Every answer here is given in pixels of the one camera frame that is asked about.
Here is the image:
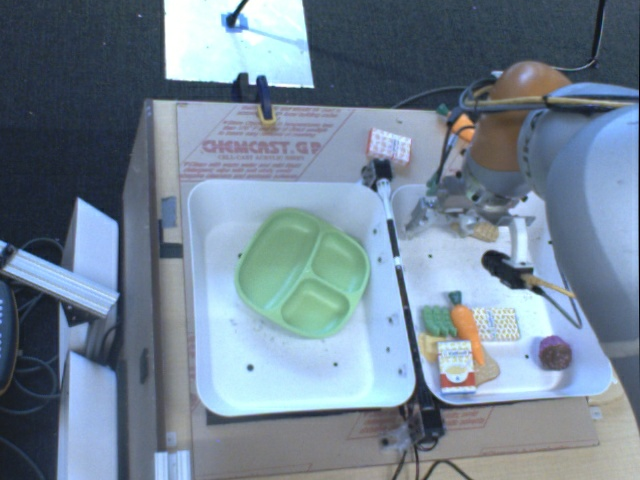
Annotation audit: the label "yellow patterned packet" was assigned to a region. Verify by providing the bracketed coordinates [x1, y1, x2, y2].
[471, 306, 522, 343]

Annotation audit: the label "green divided plate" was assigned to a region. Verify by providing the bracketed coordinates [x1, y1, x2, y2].
[233, 206, 373, 341]

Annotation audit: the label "brown cardboard board red print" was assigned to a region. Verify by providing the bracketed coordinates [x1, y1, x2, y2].
[174, 100, 601, 469]

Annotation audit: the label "thin black and white rod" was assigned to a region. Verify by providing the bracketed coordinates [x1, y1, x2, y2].
[376, 177, 437, 422]

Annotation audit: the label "tan waffle biscuit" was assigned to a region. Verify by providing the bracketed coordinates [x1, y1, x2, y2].
[471, 221, 502, 244]

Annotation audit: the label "orange carrot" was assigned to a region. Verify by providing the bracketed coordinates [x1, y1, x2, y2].
[447, 290, 488, 368]

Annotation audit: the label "green pea pods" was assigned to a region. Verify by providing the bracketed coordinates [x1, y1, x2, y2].
[420, 304, 458, 340]

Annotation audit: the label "orange and white packet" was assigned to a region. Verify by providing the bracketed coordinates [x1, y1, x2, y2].
[366, 127, 413, 168]

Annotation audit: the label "white plastic tray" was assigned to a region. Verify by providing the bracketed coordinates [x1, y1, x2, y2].
[390, 182, 614, 407]
[186, 177, 418, 418]

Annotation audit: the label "black block with thin wires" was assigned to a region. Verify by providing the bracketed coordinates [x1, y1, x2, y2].
[398, 401, 447, 445]
[361, 158, 397, 190]

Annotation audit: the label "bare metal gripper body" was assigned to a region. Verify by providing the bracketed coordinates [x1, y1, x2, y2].
[424, 173, 535, 230]

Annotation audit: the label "tan bread slice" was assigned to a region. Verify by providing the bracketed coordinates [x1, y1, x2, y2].
[473, 351, 502, 388]

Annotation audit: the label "red and white carton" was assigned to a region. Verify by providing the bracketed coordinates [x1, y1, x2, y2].
[436, 339, 478, 396]

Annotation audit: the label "black cylinder on white bracket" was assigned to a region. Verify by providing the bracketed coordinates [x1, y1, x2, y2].
[480, 216, 537, 291]

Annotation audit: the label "yellow flat toy food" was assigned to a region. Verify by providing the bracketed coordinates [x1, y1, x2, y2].
[418, 331, 447, 365]

